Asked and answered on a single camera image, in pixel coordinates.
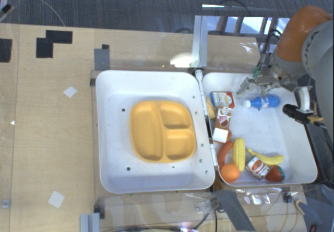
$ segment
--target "wooden table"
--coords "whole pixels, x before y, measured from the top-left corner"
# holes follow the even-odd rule
[[[37,38],[45,38],[46,30],[72,31],[73,42],[54,43],[53,58],[36,58]],[[91,214],[99,196],[109,196],[110,205],[120,212],[141,215],[125,214],[126,225],[162,221],[153,212],[159,206],[153,195],[134,195],[134,209],[133,203],[124,204],[122,196],[103,191],[94,180],[90,86],[94,49],[109,45],[112,68],[173,70],[170,59],[191,52],[193,36],[0,24],[0,39],[13,40],[10,62],[0,63],[0,200],[11,200],[10,208],[0,208],[0,231],[79,231],[80,214]],[[210,35],[208,57],[208,67],[250,72],[259,54],[253,38]],[[71,98],[63,93],[69,87],[77,90]],[[59,208],[48,203],[53,191],[65,196]],[[191,204],[184,193],[166,196],[171,197],[165,207],[174,213]],[[175,198],[186,202],[178,205]],[[243,206],[256,228],[266,224],[269,231],[276,231],[285,216],[284,230],[296,217],[296,225],[305,227],[295,208],[289,205],[287,214],[280,199],[270,211],[269,205],[243,202]],[[218,218],[220,227],[233,227],[226,214]],[[214,227],[212,217],[208,220],[203,231]],[[101,225],[122,224],[102,220]]]

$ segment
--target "food can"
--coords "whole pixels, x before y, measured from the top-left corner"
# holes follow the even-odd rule
[[[270,168],[263,163],[257,156],[253,156],[247,162],[246,168],[250,171],[258,180],[266,177]]]

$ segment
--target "robotic hand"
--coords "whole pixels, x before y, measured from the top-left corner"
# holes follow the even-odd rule
[[[315,80],[315,91],[322,118],[309,109],[312,87],[301,86],[298,80],[309,74]],[[284,113],[306,124],[324,121],[333,141],[333,19],[315,6],[306,6],[292,16],[280,41],[271,54],[263,53],[253,70],[253,79],[246,78],[237,96],[250,93],[255,86],[262,94],[283,87],[298,92],[301,107],[285,105]]]

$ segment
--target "blue plastic water bottle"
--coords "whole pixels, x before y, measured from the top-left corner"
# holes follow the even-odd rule
[[[264,109],[269,107],[277,107],[280,104],[280,99],[276,95],[265,95],[265,96],[258,96],[253,100],[245,100],[244,106],[246,108],[255,107],[258,109]]]

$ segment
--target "yellow plate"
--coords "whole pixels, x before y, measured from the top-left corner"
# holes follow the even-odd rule
[[[182,161],[196,150],[192,117],[177,102],[137,103],[130,112],[130,136],[136,155],[149,163]]]

